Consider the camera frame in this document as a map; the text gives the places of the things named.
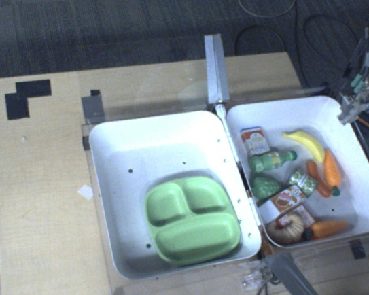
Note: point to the yellow banana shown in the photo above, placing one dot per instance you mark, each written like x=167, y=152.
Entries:
x=309, y=143

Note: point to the thin orange carrot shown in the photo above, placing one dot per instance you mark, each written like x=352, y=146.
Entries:
x=315, y=175

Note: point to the white plastic tray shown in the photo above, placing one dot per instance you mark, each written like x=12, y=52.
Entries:
x=156, y=140
x=358, y=186

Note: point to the green and white can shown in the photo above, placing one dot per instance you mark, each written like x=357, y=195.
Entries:
x=303, y=182

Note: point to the green bottle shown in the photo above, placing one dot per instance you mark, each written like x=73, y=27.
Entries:
x=270, y=160

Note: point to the red and yellow can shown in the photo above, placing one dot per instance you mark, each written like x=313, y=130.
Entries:
x=255, y=141

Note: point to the green grapes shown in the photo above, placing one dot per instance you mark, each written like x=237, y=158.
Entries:
x=265, y=187

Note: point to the white and orange carton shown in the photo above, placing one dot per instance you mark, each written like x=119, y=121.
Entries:
x=282, y=201

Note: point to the red and white packet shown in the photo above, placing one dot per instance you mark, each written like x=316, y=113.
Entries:
x=305, y=215

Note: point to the brown bread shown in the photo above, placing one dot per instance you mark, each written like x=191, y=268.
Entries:
x=286, y=231

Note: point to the green divided plate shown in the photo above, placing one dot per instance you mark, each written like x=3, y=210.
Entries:
x=194, y=234

